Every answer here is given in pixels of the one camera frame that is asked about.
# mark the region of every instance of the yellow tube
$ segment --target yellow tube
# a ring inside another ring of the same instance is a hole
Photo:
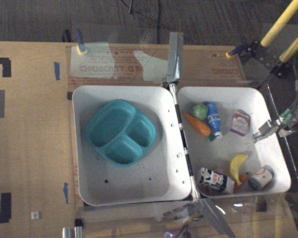
[[[290,47],[285,52],[282,53],[282,55],[279,57],[280,61],[288,62],[289,59],[292,58],[297,51],[298,51],[298,37],[290,45]]]
[[[288,5],[283,14],[279,17],[279,19],[277,19],[276,23],[272,26],[268,33],[265,35],[260,44],[265,48],[268,47],[297,11],[298,0],[293,0]]]

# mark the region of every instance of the white can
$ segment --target white can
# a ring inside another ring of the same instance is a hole
[[[265,187],[274,177],[274,171],[270,166],[263,166],[249,180],[249,186],[256,191]]]

